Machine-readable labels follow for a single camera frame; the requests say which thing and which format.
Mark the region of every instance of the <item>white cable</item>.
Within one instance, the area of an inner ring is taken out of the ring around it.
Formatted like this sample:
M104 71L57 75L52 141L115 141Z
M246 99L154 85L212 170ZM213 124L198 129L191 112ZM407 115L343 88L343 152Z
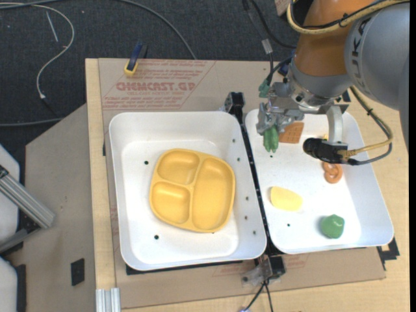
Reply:
M23 3L0 3L0 5L23 5ZM75 29L73 28L73 24L70 21L70 19L68 19L62 12L60 12L57 9L54 9L52 7L48 7L48 6L42 6L42 5L32 5L33 7L38 7L38 8L44 8L44 9L48 9L48 10L52 10L53 12L61 15L70 25L71 27L71 40L69 42L69 44L57 55L55 55L51 60L49 60L48 62L46 62L46 64L44 64L42 66L42 68L40 68L40 71L38 72L38 75L36 76L36 89L39 93L40 99L45 99L46 96L42 93L42 91L40 90L40 76L43 73L43 71L45 70L46 67L48 67L53 61L55 61L56 59L58 59L61 55L63 55L65 52L67 52L67 50L71 47L73 40L75 38Z

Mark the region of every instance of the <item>yellow plate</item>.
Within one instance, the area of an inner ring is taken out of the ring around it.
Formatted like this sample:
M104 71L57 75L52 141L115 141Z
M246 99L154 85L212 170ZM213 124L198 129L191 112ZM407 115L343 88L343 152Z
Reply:
M160 220L179 228L215 232L225 226L233 208L235 176L218 157L172 149L156 163L150 185L150 207Z

